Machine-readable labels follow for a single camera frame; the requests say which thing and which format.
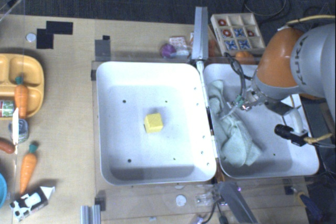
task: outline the tic-tac-toe board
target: tic-tac-toe board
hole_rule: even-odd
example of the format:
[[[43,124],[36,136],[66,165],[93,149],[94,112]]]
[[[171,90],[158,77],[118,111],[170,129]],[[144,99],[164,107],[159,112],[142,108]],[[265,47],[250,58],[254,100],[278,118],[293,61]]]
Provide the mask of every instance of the tic-tac-toe board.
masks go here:
[[[211,23],[222,55],[234,56],[241,50],[263,53],[265,43],[253,13],[214,14]]]

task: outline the toy carrot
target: toy carrot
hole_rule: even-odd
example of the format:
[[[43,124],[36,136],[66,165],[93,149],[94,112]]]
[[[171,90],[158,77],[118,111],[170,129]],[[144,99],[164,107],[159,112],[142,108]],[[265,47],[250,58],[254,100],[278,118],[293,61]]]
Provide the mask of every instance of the toy carrot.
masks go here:
[[[21,175],[20,175],[20,194],[24,194],[31,175],[36,167],[37,158],[34,154],[37,146],[34,144],[29,145],[29,153],[27,153],[22,160]]]
[[[28,88],[23,85],[22,77],[15,78],[17,86],[14,91],[15,106],[19,108],[19,118],[25,119],[28,106]]]

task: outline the white cloth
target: white cloth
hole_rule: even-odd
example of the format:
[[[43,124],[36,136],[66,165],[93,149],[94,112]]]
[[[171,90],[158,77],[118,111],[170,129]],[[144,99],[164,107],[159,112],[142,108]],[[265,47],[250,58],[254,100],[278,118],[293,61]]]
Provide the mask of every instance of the white cloth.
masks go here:
[[[261,155],[260,148],[252,138],[243,121],[232,113],[224,118],[223,110],[229,111],[223,99],[223,81],[216,80],[208,88],[209,105],[214,119],[214,132],[219,147],[221,162],[230,163],[234,167],[250,166]]]

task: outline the wooden countertop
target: wooden countertop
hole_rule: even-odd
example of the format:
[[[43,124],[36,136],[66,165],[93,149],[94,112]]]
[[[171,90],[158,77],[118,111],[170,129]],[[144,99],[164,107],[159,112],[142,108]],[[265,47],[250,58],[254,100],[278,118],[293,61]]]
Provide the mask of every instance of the wooden countertop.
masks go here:
[[[73,35],[54,35],[54,49],[36,49],[36,43],[23,41],[27,33],[46,28],[46,21],[73,22]],[[95,39],[111,37],[112,55],[132,51],[159,55],[159,48],[171,36],[189,38],[192,25],[140,23],[113,20],[54,18],[10,15],[0,24],[0,52],[25,48],[25,54],[40,61],[45,73],[45,97],[40,111],[29,118],[29,141],[39,143],[38,165],[28,190],[37,186],[56,186],[49,205],[24,220],[34,223],[80,223],[80,207],[92,206],[96,192],[96,161],[91,62]],[[8,123],[0,121],[2,132]],[[29,143],[19,145],[18,166]],[[302,178],[293,182],[307,191]],[[308,223],[306,211],[293,195],[285,195],[281,179],[241,182],[242,194],[260,223]],[[191,184],[176,186],[107,186],[110,213],[102,223],[190,223],[196,213],[206,215],[211,206],[196,206],[196,195],[207,187]],[[187,198],[178,207],[175,197]],[[237,223],[229,208],[223,208],[229,223]],[[215,213],[209,223],[218,223]]]

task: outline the yellow cube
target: yellow cube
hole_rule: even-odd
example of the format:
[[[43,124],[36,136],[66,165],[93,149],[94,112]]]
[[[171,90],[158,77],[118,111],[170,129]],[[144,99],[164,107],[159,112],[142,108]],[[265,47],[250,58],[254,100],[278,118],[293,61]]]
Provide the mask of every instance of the yellow cube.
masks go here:
[[[147,133],[159,132],[163,128],[163,123],[160,113],[148,114],[145,117],[145,129]]]

